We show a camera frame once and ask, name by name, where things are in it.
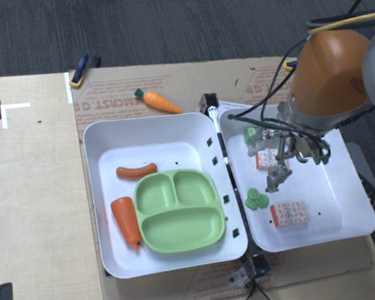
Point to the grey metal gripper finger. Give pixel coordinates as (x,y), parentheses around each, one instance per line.
(286,171)
(273,180)

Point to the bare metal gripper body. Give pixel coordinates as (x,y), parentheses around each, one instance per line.
(302,148)

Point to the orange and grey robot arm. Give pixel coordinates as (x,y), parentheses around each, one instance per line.
(327,73)

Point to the orange and white carton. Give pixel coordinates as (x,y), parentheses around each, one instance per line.
(290,214)
(265,159)

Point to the green toy leaf cluster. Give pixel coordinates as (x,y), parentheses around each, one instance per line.
(255,200)

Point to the thin black and white rod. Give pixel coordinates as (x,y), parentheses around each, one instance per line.
(233,178)

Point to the clear bottle with green label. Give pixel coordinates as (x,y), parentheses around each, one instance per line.
(251,135)

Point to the white plastic tray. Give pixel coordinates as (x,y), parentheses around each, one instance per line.
(331,204)
(185,261)

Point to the white paper sheet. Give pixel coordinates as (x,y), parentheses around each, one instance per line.
(232,105)

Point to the green divided plate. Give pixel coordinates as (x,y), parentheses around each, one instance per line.
(181,227)

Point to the brown toy sausage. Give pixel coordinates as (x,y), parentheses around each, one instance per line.
(136,171)

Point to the orange toy carrot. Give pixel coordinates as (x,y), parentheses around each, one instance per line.
(158,101)

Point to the brown cardboard board red print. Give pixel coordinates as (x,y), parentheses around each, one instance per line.
(175,292)

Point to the orange squeeze bottle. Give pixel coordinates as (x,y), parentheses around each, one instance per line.
(125,218)

